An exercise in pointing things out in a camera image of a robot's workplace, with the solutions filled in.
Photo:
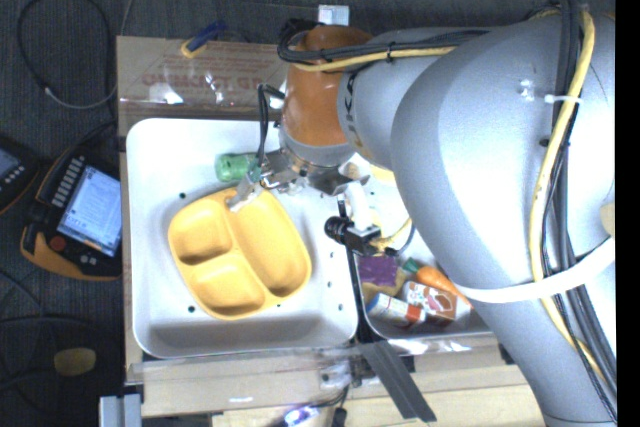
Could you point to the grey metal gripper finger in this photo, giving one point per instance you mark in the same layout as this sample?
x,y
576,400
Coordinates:
x,y
243,191

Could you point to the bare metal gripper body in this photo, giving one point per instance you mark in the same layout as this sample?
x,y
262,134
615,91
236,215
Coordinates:
x,y
320,177

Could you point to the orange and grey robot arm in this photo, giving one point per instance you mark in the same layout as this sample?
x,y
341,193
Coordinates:
x,y
465,155

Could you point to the green can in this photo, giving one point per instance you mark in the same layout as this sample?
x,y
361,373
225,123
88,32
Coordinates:
x,y
232,166

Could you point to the beige round biscuit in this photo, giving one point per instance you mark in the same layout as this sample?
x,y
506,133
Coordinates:
x,y
353,171

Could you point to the yellow divided plate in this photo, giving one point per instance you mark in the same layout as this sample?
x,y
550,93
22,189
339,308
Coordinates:
x,y
240,255

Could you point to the thin black rod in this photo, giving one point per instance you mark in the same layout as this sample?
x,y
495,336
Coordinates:
x,y
353,275

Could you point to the yellow bread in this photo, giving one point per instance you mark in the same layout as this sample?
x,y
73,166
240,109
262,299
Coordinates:
x,y
385,291

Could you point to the small white and orange carton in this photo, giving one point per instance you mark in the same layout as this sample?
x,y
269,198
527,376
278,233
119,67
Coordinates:
x,y
395,311

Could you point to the orange carrot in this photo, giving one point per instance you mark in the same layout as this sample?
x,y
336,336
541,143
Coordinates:
x,y
437,279

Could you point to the black cylinder on white bracket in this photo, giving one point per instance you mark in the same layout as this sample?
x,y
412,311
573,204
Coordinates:
x,y
359,235

